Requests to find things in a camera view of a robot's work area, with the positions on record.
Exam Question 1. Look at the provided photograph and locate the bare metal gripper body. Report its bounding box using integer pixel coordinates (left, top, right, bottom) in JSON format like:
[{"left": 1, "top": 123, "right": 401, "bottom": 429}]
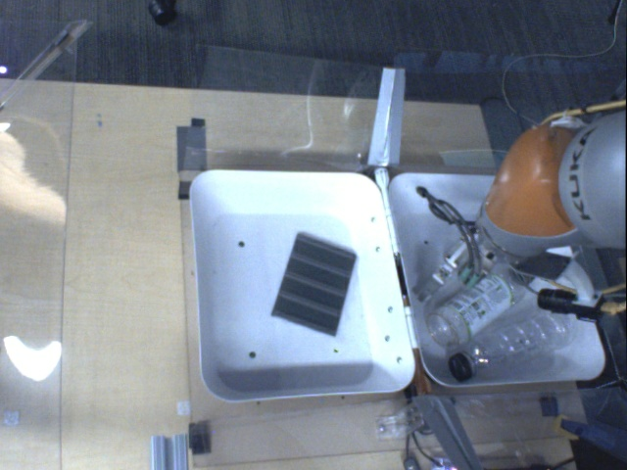
[{"left": 459, "top": 236, "right": 513, "bottom": 283}]

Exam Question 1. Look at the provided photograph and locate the thin black and white rod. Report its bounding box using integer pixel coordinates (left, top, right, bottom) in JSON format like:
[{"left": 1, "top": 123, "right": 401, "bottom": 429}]
[{"left": 374, "top": 165, "right": 421, "bottom": 396}]

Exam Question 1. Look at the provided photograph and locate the clear plastic bottle white label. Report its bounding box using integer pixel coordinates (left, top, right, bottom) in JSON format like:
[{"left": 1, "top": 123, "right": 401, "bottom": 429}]
[{"left": 424, "top": 272, "right": 521, "bottom": 348}]

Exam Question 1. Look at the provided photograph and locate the white plastic tray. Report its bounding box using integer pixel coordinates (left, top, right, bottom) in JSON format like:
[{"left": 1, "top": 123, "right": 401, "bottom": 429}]
[
  {"left": 188, "top": 168, "right": 417, "bottom": 403},
  {"left": 387, "top": 171, "right": 607, "bottom": 389}
]

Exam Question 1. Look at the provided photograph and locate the clear plastic bottle black cap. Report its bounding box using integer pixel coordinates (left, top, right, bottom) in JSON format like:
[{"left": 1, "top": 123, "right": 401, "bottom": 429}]
[{"left": 447, "top": 309, "right": 573, "bottom": 383}]

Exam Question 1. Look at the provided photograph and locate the dark grey ribbed rectangular block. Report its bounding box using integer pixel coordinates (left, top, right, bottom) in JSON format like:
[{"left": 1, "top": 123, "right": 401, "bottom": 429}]
[{"left": 270, "top": 231, "right": 359, "bottom": 338}]

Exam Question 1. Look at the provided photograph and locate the black cylinder on white bracket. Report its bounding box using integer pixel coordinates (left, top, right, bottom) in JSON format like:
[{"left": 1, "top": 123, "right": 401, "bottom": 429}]
[{"left": 537, "top": 250, "right": 604, "bottom": 322}]

